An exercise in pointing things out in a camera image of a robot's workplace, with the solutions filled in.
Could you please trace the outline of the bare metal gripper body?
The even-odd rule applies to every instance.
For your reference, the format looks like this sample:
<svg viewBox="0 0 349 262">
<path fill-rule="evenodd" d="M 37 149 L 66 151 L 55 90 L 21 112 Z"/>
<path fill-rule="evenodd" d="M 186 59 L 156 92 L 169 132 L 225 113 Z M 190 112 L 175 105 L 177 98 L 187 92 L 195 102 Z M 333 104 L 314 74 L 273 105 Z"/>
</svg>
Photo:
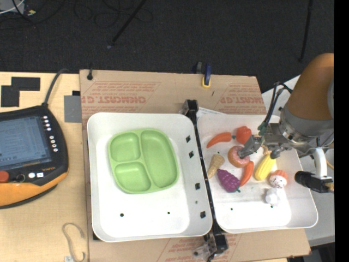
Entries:
<svg viewBox="0 0 349 262">
<path fill-rule="evenodd" d="M 262 138 L 263 144 L 269 150 L 288 150 L 294 148 L 300 152 L 307 152 L 314 143 L 313 136 L 307 136 L 295 130 L 289 124 L 270 123 Z"/>
</svg>

